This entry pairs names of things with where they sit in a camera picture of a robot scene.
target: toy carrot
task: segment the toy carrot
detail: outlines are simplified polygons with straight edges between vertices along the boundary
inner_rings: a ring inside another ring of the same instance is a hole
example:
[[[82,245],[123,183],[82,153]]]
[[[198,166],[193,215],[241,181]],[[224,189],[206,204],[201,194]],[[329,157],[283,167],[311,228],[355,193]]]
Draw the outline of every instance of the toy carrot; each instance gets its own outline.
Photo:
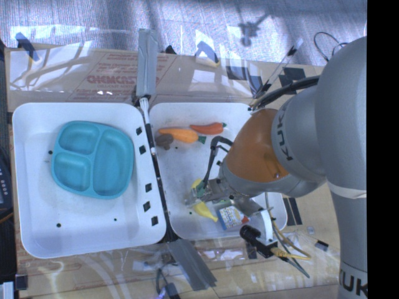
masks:
[[[198,133],[207,135],[220,134],[223,132],[224,127],[226,127],[226,124],[220,122],[215,122],[208,125],[190,125],[190,128]]]
[[[158,130],[160,134],[171,134],[174,139],[185,143],[194,143],[200,141],[202,144],[205,143],[205,136],[199,136],[194,130],[186,128],[160,128]]]

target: blue plate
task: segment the blue plate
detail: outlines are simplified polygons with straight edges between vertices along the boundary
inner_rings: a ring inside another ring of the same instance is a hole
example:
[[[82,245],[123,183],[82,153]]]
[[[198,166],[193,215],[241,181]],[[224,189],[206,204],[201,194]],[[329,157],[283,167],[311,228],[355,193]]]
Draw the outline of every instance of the blue plate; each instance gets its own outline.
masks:
[[[133,142],[124,132],[100,123],[71,121],[57,136],[51,173],[67,191],[111,199],[126,190],[133,164]]]

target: gray fabric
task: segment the gray fabric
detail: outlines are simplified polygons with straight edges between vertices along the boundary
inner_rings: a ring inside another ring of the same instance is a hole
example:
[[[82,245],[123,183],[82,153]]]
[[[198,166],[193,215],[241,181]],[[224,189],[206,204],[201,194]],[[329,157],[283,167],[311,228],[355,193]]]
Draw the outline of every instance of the gray fabric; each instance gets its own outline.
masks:
[[[309,65],[325,65],[313,43],[316,32],[350,42],[363,36],[367,20],[367,0],[0,0],[0,10],[0,38],[9,47],[22,32],[33,42],[92,41],[93,47],[136,50],[138,30],[145,28],[157,30],[161,50],[172,45],[178,54],[193,55],[200,31],[214,40],[218,54],[222,45],[243,59],[271,62],[280,62],[302,38],[291,63]],[[259,30],[244,46],[240,24],[250,23]],[[317,41],[327,56],[336,46],[327,36]],[[0,82],[0,144],[6,146],[2,70]]]

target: white object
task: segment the white object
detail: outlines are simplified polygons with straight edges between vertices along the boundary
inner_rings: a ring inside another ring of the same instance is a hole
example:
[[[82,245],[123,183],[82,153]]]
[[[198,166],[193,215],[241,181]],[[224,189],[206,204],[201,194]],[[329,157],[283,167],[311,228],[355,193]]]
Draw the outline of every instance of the white object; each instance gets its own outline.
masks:
[[[234,141],[250,116],[248,106],[242,103],[159,103],[150,110],[155,137],[159,136],[157,133],[159,128],[188,128],[190,124],[205,125],[218,121],[227,124],[220,135]],[[195,180],[202,179],[206,173],[211,152],[210,143],[214,136],[206,135],[205,144],[199,141],[188,144],[175,140],[169,150],[163,148],[156,150],[171,226],[183,239],[204,240],[239,236],[241,226],[223,230],[220,222],[199,216],[194,210],[185,206],[185,194]],[[222,161],[225,156],[226,153],[219,149],[210,179],[218,176],[219,166],[216,162]],[[264,194],[255,197],[254,201],[266,209]],[[276,224],[282,230],[287,224],[287,212],[282,195],[270,192],[269,204],[273,207]],[[217,207],[220,208],[220,205],[212,202],[207,202],[206,205],[211,213],[217,216]],[[264,216],[252,216],[250,225],[259,229],[262,236],[268,235],[265,227],[270,225],[264,220]]]
[[[73,120],[107,124],[132,139],[132,179],[120,197],[80,196],[53,180],[49,151],[62,125]],[[63,257],[155,244],[163,238],[166,222],[160,192],[142,114],[135,107],[27,103],[15,110],[12,126],[21,240],[31,255]]]

